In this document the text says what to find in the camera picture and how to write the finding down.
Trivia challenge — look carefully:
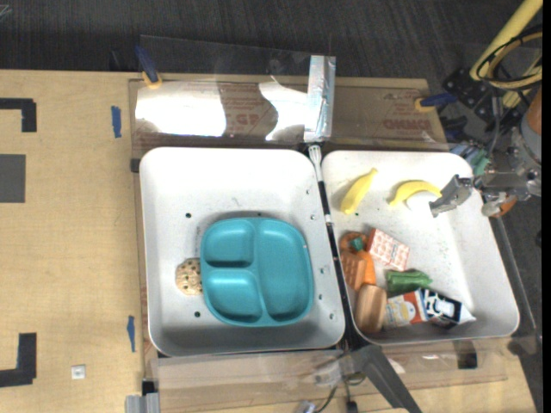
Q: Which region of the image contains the blue divided plate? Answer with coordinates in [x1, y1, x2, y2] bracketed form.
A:
[199, 217, 315, 328]

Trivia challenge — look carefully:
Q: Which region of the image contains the thin black and white rod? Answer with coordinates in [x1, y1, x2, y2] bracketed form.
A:
[307, 144, 359, 348]

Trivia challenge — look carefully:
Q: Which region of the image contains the green leafy vegetable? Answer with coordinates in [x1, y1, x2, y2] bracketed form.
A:
[384, 268, 434, 299]

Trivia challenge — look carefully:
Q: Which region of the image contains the orange doughnut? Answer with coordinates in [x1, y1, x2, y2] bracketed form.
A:
[338, 231, 370, 256]

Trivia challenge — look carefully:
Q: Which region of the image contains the white plastic tray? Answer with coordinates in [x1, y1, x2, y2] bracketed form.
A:
[138, 145, 347, 358]
[320, 150, 521, 347]

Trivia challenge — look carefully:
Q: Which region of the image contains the orange and white patterned carton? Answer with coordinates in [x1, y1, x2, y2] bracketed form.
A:
[366, 227, 412, 273]

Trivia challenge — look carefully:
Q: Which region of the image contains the yellow banana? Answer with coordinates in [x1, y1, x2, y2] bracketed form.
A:
[387, 179, 443, 208]
[339, 167, 380, 216]

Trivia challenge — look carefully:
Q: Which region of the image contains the tan chocolate chip biscuit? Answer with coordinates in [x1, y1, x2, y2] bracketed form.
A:
[174, 256, 204, 297]

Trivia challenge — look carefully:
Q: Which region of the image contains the black and white milk carton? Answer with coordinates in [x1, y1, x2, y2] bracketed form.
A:
[418, 287, 478, 330]

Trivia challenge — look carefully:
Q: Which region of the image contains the orange and white juice carton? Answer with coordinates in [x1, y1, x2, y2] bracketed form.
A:
[383, 290, 430, 330]

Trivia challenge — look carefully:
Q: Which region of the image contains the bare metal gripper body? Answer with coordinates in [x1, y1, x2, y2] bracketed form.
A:
[473, 146, 542, 202]

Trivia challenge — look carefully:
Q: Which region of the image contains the tan bread roll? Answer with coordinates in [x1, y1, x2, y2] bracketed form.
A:
[354, 283, 388, 335]

